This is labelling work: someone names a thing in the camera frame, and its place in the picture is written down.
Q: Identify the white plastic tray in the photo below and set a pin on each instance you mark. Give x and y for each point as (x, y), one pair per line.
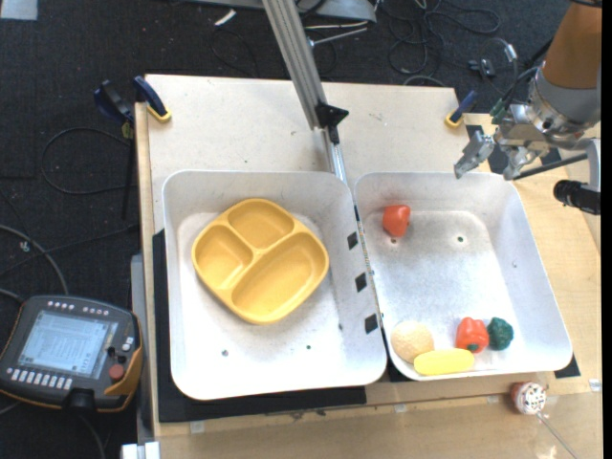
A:
(454, 280)
(268, 352)

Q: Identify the pale wood board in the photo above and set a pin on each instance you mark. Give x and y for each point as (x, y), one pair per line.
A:
(239, 122)

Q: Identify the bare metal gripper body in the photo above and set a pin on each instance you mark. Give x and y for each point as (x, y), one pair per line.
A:
(521, 129)

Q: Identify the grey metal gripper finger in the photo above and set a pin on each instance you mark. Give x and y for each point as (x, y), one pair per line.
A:
(474, 153)
(515, 163)

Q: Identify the orange bell pepper green stem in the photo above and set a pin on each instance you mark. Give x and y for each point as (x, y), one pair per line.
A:
(471, 334)

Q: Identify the yellow divided plate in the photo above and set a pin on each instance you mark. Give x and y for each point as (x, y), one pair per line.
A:
(260, 261)

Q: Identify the beige bread roll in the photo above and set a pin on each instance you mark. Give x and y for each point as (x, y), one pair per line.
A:
(411, 340)

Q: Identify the black cylinder on white bracket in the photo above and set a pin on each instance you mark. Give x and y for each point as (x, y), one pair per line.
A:
(576, 195)

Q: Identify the green broccoli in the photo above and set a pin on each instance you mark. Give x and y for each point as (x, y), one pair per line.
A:
(500, 334)

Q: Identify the red and white round object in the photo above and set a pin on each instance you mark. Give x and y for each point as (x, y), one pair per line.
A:
(528, 398)

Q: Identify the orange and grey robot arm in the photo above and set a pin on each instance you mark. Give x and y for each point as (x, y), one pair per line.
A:
(571, 50)

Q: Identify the yellow oblong toy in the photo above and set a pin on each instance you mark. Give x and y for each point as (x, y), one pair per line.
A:
(443, 362)

